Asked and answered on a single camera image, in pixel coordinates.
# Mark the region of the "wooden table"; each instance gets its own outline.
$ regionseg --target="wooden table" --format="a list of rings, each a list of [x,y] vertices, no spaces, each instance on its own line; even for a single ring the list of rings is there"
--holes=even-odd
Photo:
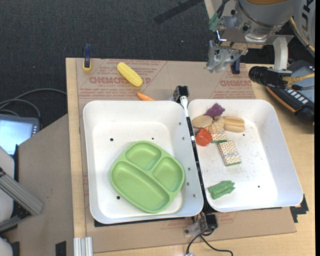
[[[85,238],[85,204],[83,189],[83,174],[81,160],[81,140],[79,134],[79,106],[76,60],[66,59],[68,118],[72,179],[72,207],[74,237]],[[211,242],[218,249],[228,249],[236,256],[301,256],[315,255],[315,132],[313,126],[300,123],[287,109],[272,98],[259,84],[253,83],[253,90],[257,99],[270,102],[277,113],[293,164],[298,174],[309,211],[298,216],[297,232],[269,235],[260,237],[239,238]],[[97,256],[184,256],[187,244],[132,249],[95,253]],[[230,255],[215,252],[204,242],[196,242],[190,248],[196,256]]]

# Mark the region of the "orange carrot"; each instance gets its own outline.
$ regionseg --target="orange carrot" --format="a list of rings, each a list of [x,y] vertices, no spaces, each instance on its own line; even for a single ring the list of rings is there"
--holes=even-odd
[[[137,92],[136,95],[143,101],[154,101],[155,100],[154,98],[151,98],[151,97],[144,95],[140,92]]]

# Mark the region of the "black floor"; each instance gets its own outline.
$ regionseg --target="black floor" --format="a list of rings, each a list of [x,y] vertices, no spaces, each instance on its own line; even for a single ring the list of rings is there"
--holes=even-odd
[[[65,59],[92,58],[207,61],[208,14],[203,0],[3,0],[0,7],[1,102],[36,89],[66,91]],[[292,34],[289,24],[280,33]],[[314,58],[297,38],[289,43],[289,59]],[[249,50],[244,63],[274,63],[272,47]],[[38,91],[21,99],[34,104],[46,127],[67,113],[67,98]],[[0,110],[36,117],[29,104],[13,101]]]

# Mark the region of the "green divided plate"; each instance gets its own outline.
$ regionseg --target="green divided plate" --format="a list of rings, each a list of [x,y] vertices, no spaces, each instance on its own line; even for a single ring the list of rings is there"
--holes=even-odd
[[[112,186],[130,203],[148,213],[163,211],[185,181],[181,164],[149,141],[131,144],[114,162]]]

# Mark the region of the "white tray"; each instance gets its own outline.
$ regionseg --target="white tray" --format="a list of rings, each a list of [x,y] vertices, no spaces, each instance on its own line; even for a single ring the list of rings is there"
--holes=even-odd
[[[182,218],[203,208],[197,166],[183,108],[173,101],[95,100],[83,109],[88,166],[89,205],[103,224]],[[150,141],[175,157],[185,172],[184,184],[159,213],[133,206],[112,187],[110,169],[133,142]]]
[[[216,143],[196,146],[211,207],[231,212],[300,204],[303,192],[273,106],[260,99],[196,99],[188,105],[191,120],[215,103],[225,109],[222,116],[244,119],[245,131],[225,132],[234,141],[240,164],[225,166]],[[212,199],[207,188],[225,180],[235,182],[235,189]]]

